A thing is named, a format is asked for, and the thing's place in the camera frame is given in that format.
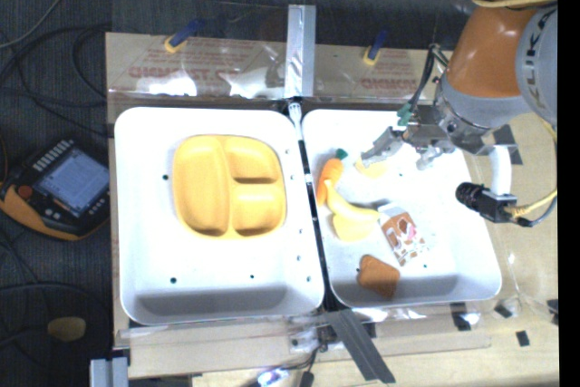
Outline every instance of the blue clamp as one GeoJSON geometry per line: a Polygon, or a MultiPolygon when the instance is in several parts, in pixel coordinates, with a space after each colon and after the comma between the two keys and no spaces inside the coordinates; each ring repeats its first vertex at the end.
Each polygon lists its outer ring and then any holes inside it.
{"type": "Polygon", "coordinates": [[[379,54],[381,51],[382,46],[384,45],[387,39],[387,31],[385,29],[381,30],[377,36],[374,38],[374,43],[367,47],[364,51],[364,57],[362,60],[366,64],[375,64],[379,59],[379,54]]]}
{"type": "Polygon", "coordinates": [[[165,41],[165,50],[167,50],[169,53],[175,53],[185,45],[190,36],[195,34],[205,25],[206,22],[203,20],[190,21],[183,29],[167,38],[165,41]]]}

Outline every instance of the handheld device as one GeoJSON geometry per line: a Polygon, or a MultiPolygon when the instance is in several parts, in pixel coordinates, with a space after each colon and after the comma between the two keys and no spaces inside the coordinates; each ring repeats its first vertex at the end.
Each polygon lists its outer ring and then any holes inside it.
{"type": "Polygon", "coordinates": [[[109,196],[108,168],[63,139],[8,172],[0,209],[37,232],[78,240],[109,219],[109,196]]]}

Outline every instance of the white tray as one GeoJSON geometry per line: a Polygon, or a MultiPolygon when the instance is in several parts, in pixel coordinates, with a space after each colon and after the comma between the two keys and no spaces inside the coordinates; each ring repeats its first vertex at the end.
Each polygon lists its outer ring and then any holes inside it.
{"type": "Polygon", "coordinates": [[[121,303],[141,324],[308,314],[324,296],[295,129],[274,111],[133,108],[115,124],[121,303]],[[263,237],[199,237],[179,222],[173,154],[200,134],[247,136],[280,160],[286,216],[263,237]]]}
{"type": "Polygon", "coordinates": [[[422,305],[492,298],[501,287],[501,273],[484,219],[455,199],[455,189],[469,181],[463,154],[455,152],[434,160],[419,171],[419,155],[405,145],[389,160],[378,179],[361,174],[354,162],[388,127],[396,128],[392,111],[314,110],[303,121],[304,143],[314,184],[324,163],[336,149],[344,149],[345,171],[337,190],[351,202],[386,199],[404,207],[430,250],[399,266],[377,223],[364,240],[347,243],[334,233],[332,212],[318,209],[324,254],[334,294],[350,307],[422,305]],[[386,300],[356,282],[363,255],[376,256],[399,268],[401,279],[392,299],[386,300]]]}

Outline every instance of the toy carrot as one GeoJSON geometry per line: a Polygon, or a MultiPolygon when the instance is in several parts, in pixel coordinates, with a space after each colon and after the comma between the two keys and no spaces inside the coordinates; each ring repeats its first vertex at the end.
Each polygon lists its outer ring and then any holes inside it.
{"type": "Polygon", "coordinates": [[[338,182],[338,179],[343,175],[344,165],[343,160],[348,156],[343,149],[338,149],[331,159],[326,161],[323,166],[320,176],[318,177],[318,185],[316,186],[316,204],[323,205],[326,202],[326,186],[324,181],[329,179],[333,186],[338,182]]]}

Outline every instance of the clip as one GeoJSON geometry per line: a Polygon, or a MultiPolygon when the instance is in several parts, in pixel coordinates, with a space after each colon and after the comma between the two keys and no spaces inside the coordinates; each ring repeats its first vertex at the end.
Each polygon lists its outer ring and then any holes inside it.
{"type": "Polygon", "coordinates": [[[386,39],[387,39],[387,31],[383,29],[374,38],[374,43],[372,43],[372,45],[369,45],[367,49],[364,51],[364,57],[362,58],[362,60],[366,64],[374,65],[377,62],[377,60],[379,59],[381,47],[384,45],[386,39]]]}
{"type": "Polygon", "coordinates": [[[199,29],[204,27],[206,24],[203,20],[192,20],[183,29],[168,37],[165,41],[165,50],[169,53],[177,52],[181,47],[183,47],[188,38],[195,34],[199,29]]]}
{"type": "Polygon", "coordinates": [[[399,126],[407,126],[411,116],[413,116],[413,112],[411,111],[411,104],[407,102],[402,107],[400,107],[397,111],[397,116],[399,117],[397,124],[399,126]]]}

